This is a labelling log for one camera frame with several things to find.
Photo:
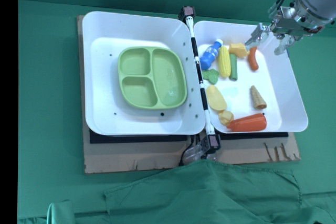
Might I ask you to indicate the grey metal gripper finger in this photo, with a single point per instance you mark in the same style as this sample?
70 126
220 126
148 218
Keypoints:
284 43
258 34

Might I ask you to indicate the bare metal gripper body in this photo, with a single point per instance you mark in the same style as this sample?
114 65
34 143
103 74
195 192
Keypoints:
290 22

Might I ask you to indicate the orange toy sausage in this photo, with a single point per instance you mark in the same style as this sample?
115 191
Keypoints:
253 60

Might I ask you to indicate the yellow toy cheese wedge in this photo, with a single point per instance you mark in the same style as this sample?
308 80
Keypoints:
236 49

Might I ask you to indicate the green toy cucumber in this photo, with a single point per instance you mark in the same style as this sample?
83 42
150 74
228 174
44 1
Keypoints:
233 68

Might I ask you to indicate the yellow toy corn cob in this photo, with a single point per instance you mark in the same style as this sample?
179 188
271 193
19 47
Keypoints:
224 61

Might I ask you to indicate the white plastic tray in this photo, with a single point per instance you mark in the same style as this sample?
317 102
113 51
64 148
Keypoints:
286 91
101 31

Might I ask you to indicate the blue toy bottle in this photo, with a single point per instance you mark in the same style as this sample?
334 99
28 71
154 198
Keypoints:
208 56

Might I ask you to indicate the tan toy ice cream cone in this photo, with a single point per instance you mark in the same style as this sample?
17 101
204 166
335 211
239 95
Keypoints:
257 98

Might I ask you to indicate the green toy leaf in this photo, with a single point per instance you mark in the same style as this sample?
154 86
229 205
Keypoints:
210 76

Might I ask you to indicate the black and white thin rod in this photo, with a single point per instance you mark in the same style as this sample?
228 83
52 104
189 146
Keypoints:
202 91

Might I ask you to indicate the orange toy sauce bottle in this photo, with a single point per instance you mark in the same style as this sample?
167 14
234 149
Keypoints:
249 123

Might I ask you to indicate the yellow crinkled toy food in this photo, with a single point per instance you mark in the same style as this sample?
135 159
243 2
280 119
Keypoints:
225 116

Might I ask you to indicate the green divided plate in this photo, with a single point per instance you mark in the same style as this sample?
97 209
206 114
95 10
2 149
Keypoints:
168 73

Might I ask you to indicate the green cloth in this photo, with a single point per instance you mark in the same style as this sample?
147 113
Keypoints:
210 191

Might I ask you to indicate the brown cardboard board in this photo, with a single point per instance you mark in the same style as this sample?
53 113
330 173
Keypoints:
147 157

